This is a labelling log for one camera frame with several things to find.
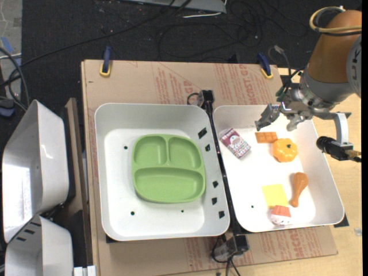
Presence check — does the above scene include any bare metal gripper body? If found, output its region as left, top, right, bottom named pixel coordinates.
left=279, top=89, right=336, bottom=121

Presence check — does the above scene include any orange toy biscuit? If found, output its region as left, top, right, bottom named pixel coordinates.
left=254, top=131, right=279, bottom=144

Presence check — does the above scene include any orange toy pumpkin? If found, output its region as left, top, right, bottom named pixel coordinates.
left=272, top=137, right=298, bottom=163

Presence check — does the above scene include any brown toy chicken drumstick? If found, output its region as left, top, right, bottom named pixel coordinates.
left=288, top=171, right=309, bottom=208

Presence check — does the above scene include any yellow toy cheese slice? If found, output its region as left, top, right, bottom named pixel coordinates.
left=261, top=183, right=289, bottom=208

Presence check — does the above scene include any white plastic tray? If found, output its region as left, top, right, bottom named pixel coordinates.
left=94, top=102, right=231, bottom=242
left=212, top=105, right=346, bottom=233

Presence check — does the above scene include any orange and white toy cupcake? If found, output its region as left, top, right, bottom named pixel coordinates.
left=268, top=205, right=294, bottom=227

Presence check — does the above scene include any green divided plate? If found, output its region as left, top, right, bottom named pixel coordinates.
left=131, top=134, right=207, bottom=205

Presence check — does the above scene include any brown cardboard board red print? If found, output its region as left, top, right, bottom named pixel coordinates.
left=80, top=59, right=339, bottom=273

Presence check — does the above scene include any black cylinder on white bracket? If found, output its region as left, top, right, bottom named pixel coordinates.
left=315, top=111, right=362, bottom=163

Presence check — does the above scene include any black block with thin wires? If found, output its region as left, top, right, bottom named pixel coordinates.
left=197, top=89, right=216, bottom=108
left=213, top=234, right=250, bottom=262

